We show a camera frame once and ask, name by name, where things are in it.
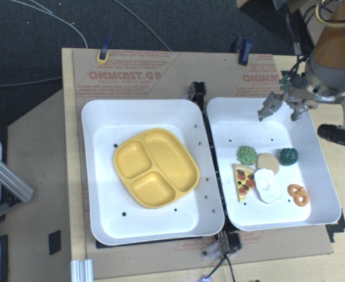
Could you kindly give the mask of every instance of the blue clamp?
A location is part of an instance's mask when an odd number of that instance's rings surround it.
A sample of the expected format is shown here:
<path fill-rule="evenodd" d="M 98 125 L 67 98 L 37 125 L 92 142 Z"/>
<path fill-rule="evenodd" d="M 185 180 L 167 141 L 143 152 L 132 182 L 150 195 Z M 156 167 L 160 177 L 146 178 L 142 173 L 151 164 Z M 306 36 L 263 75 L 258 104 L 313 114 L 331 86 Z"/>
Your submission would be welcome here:
<path fill-rule="evenodd" d="M 243 66 L 248 65 L 248 57 L 249 57 L 249 53 L 252 48 L 252 45 L 253 45 L 252 39 L 244 38 L 242 49 L 240 50 L 240 55 L 239 55 L 239 60 L 238 60 L 239 64 Z"/>
<path fill-rule="evenodd" d="M 109 56 L 108 49 L 110 48 L 111 43 L 112 43 L 112 35 L 107 34 L 103 41 L 102 50 L 98 52 L 98 55 L 96 57 L 96 61 L 98 63 L 104 65 L 108 61 L 108 56 Z"/>

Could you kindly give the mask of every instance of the wooden table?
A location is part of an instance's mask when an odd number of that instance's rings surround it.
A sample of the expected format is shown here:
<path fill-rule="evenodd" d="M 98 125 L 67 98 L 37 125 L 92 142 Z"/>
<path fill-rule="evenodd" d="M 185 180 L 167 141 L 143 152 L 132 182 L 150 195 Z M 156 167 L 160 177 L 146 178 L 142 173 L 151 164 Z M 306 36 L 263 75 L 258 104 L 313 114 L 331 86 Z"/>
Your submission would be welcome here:
<path fill-rule="evenodd" d="M 85 227 L 83 222 L 81 169 L 79 163 L 78 121 L 74 68 L 71 49 L 63 49 L 63 91 L 65 106 L 66 152 L 68 161 L 69 215 L 71 228 L 72 260 L 87 258 Z M 278 70 L 286 70 L 295 62 L 295 57 L 275 56 Z M 340 106 L 320 105 L 311 112 L 315 127 L 322 123 L 341 124 Z M 340 204 L 345 216 L 345 147 L 320 139 L 330 174 L 336 186 Z M 333 254 L 270 260 L 234 266 L 236 281 L 345 281 L 345 233 L 335 235 Z M 100 281 L 198 281 L 212 268 L 169 271 L 132 277 L 107 278 Z M 231 281 L 227 266 L 221 266 L 213 276 L 215 281 Z"/>

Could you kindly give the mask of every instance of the cardboard board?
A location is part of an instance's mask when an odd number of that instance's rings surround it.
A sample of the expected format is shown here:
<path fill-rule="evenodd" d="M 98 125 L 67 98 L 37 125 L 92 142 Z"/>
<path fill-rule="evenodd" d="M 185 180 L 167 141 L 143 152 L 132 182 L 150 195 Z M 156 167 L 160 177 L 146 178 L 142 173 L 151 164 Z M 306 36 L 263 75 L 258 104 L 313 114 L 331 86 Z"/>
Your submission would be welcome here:
<path fill-rule="evenodd" d="M 94 99 L 186 98 L 193 81 L 204 81 L 205 101 L 215 97 L 266 97 L 279 92 L 279 73 L 272 55 L 250 55 L 248 66 L 235 53 L 110 51 L 106 65 L 96 62 L 97 50 L 74 49 L 76 115 L 81 161 L 82 198 L 87 258 L 95 278 L 157 273 L 213 266 L 202 256 L 214 236 L 128 246 L 103 247 L 90 228 L 88 182 L 81 111 Z M 332 253 L 324 226 L 240 232 L 243 248 L 233 263 Z"/>

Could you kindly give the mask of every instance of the dark carpet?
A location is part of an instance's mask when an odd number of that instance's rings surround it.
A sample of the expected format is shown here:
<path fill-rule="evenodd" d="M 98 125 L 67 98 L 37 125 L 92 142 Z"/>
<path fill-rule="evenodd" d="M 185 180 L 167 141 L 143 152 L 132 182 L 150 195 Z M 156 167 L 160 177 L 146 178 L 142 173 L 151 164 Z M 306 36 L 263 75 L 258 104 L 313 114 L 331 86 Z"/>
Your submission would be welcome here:
<path fill-rule="evenodd" d="M 42 8 L 30 0 L 17 1 Z M 167 49 L 112 0 L 34 1 L 46 8 L 45 12 L 0 0 L 0 85 L 58 78 L 62 74 L 62 48 L 85 48 L 87 43 L 88 48 L 98 49 L 107 33 L 112 34 L 112 49 Z M 283 12 L 275 10 L 272 0 L 250 0 L 241 9 L 235 0 L 117 1 L 140 17 L 173 51 L 228 52 L 238 36 L 246 36 L 253 39 L 253 53 L 294 54 Z M 294 27 L 302 34 L 304 25 L 299 20 L 300 15 L 293 14 Z M 0 87 L 3 146 L 7 127 L 61 88 L 61 79 Z"/>

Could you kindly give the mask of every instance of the cable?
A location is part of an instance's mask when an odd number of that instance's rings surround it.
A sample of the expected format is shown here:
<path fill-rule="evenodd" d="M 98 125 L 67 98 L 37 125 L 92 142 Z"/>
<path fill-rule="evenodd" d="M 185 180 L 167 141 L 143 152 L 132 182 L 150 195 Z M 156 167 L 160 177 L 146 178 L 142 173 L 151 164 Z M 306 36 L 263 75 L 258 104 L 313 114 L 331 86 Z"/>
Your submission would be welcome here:
<path fill-rule="evenodd" d="M 50 13 L 50 12 L 44 11 L 43 9 L 40 9 L 40 8 L 37 8 L 37 7 L 33 6 L 33 5 L 30 5 L 30 4 L 27 4 L 27 3 L 23 3 L 23 2 L 17 1 L 17 0 L 9 0 L 9 1 L 12 1 L 14 3 L 18 3 L 18 4 L 21 4 L 21 5 L 24 5 L 24 6 L 31 7 L 33 9 L 36 9 L 37 11 L 43 12 L 43 13 L 49 15 L 49 16 L 52 16 L 52 17 L 56 18 L 57 20 L 65 23 L 67 25 L 69 25 L 71 28 L 73 28 L 81 36 L 81 38 L 83 39 L 83 41 L 85 43 L 86 49 L 88 48 L 87 41 L 86 41 L 85 37 L 83 36 L 83 34 L 77 28 L 75 28 L 73 25 L 68 23 L 67 21 L 61 19 L 60 17 L 58 17 L 58 16 L 56 16 L 56 15 Z M 57 78 L 42 79 L 42 80 L 36 80 L 36 81 L 32 81 L 32 82 L 10 83 L 10 84 L 7 84 L 7 85 L 0 85 L 0 88 L 10 88 L 10 87 L 17 87 L 17 86 L 36 85 L 36 84 L 39 84 L 39 83 L 50 82 L 50 81 L 57 80 L 57 79 L 61 79 L 61 76 L 59 76 Z"/>
<path fill-rule="evenodd" d="M 61 19 L 60 17 L 58 17 L 58 16 L 56 16 L 54 14 L 51 14 L 51 13 L 49 13 L 47 11 L 44 11 L 43 9 L 37 8 L 37 7 L 33 6 L 33 5 L 30 5 L 30 4 L 27 4 L 27 3 L 24 3 L 24 2 L 21 2 L 21 1 L 18 1 L 18 0 L 9 0 L 9 1 L 12 1 L 14 3 L 18 3 L 18 4 L 21 4 L 21 5 L 24 5 L 24 6 L 27 6 L 27 7 L 31 7 L 33 9 L 36 9 L 39 12 L 43 12 L 43 13 L 49 15 L 49 16 L 52 16 L 52 17 L 56 18 L 57 20 L 65 23 L 65 24 L 67 24 L 69 27 L 73 28 L 81 36 L 81 38 L 83 39 L 83 41 L 85 43 L 85 47 L 88 48 L 88 44 L 87 44 L 86 39 L 83 36 L 83 34 L 81 34 L 81 32 L 78 29 L 76 29 L 72 24 L 68 23 L 67 21 Z"/>
<path fill-rule="evenodd" d="M 322 17 L 321 14 L 321 8 L 322 5 L 326 2 L 327 0 L 320 0 L 320 2 L 317 4 L 316 6 L 316 10 L 315 10 L 315 15 L 317 20 L 327 26 L 327 27 L 333 27 L 333 28 L 344 28 L 345 27 L 345 20 L 326 20 Z"/>
<path fill-rule="evenodd" d="M 164 41 L 162 41 L 162 39 L 160 37 L 158 37 L 158 35 L 140 18 L 138 17 L 133 11 L 131 11 L 128 7 L 126 7 L 123 3 L 121 3 L 118 0 L 112 0 L 113 2 L 115 2 L 116 4 L 118 4 L 119 6 L 121 6 L 123 9 L 125 9 L 126 11 L 128 11 L 132 16 L 134 16 L 144 27 L 146 27 L 157 39 L 159 42 L 162 43 L 162 45 L 168 50 L 168 51 L 172 51 L 170 49 L 170 47 L 167 46 L 166 43 L 164 43 Z"/>
<path fill-rule="evenodd" d="M 333 2 L 333 0 L 329 0 L 329 1 L 326 1 L 323 5 L 322 5 L 322 8 L 325 9 L 327 12 L 329 13 L 333 13 L 333 11 L 331 9 L 329 9 L 328 6 L 331 2 Z M 308 24 L 309 22 L 311 21 L 311 19 L 314 17 L 314 11 L 311 12 L 312 9 L 315 9 L 316 8 L 316 5 L 312 5 L 311 7 L 309 7 L 304 15 L 303 15 L 303 18 L 302 18 L 302 28 L 300 29 L 300 46 L 305 50 L 307 51 L 308 53 L 310 52 L 313 52 L 313 49 L 314 49 L 314 45 L 312 43 L 312 41 L 310 41 L 309 43 L 305 43 L 304 42 L 304 39 L 306 39 L 306 36 L 304 34 L 304 31 L 307 32 L 307 29 L 308 29 Z"/>
<path fill-rule="evenodd" d="M 235 281 L 235 276 L 234 276 L 234 274 L 233 274 L 233 270 L 232 270 L 232 265 L 231 265 L 230 258 L 229 258 L 229 256 L 228 256 L 227 254 L 225 254 L 225 258 L 227 259 L 227 262 L 229 263 L 232 281 L 233 281 L 233 282 L 236 282 L 236 281 Z"/>
<path fill-rule="evenodd" d="M 290 71 L 287 73 L 288 75 L 291 76 L 290 79 L 293 79 L 295 77 L 295 75 L 297 74 L 297 71 L 299 70 L 300 63 L 305 62 L 308 57 L 309 55 L 304 55 L 302 58 L 297 56 L 295 65 L 293 65 Z"/>
<path fill-rule="evenodd" d="M 230 259 L 229 259 L 228 255 L 227 255 L 227 252 L 223 254 L 223 258 L 219 261 L 219 263 L 215 266 L 215 268 L 213 268 L 213 270 L 210 272 L 210 274 L 208 274 L 204 279 L 207 279 L 207 278 L 209 278 L 212 274 L 214 274 L 214 272 L 220 267 L 220 265 L 221 265 L 225 260 L 227 260 L 227 262 L 229 263 L 232 281 L 235 282 L 235 276 L 234 276 L 234 274 L 233 274 L 231 262 L 230 262 Z"/>
<path fill-rule="evenodd" d="M 286 27 L 287 27 L 287 30 L 291 36 L 292 41 L 293 41 L 293 47 L 294 47 L 295 55 L 299 57 L 299 55 L 302 54 L 302 51 L 300 49 L 299 40 L 298 40 L 296 34 L 294 33 L 294 30 L 293 30 L 292 25 L 291 25 L 290 9 L 287 6 L 287 4 L 284 5 L 284 9 L 285 9 L 284 18 L 286 20 Z"/>
<path fill-rule="evenodd" d="M 35 0 L 28 0 L 28 1 L 31 1 L 32 3 L 36 4 L 37 6 L 39 6 L 40 8 L 44 9 L 45 11 L 48 11 L 50 14 L 52 14 L 53 12 L 50 11 L 47 7 L 37 3 Z"/>
<path fill-rule="evenodd" d="M 53 80 L 58 80 L 58 79 L 62 79 L 62 76 L 59 76 L 57 78 L 48 78 L 48 79 L 36 80 L 34 82 L 10 83 L 10 84 L 5 84 L 5 85 L 0 85 L 0 88 L 11 88 L 11 87 L 19 87 L 19 86 L 36 85 L 38 83 L 51 82 Z"/>
<path fill-rule="evenodd" d="M 208 274 L 205 279 L 209 278 L 212 274 L 214 274 L 214 272 L 218 269 L 218 267 L 220 267 L 220 265 L 225 261 L 225 258 L 222 258 L 222 260 L 216 265 L 216 267 L 210 272 L 210 274 Z"/>

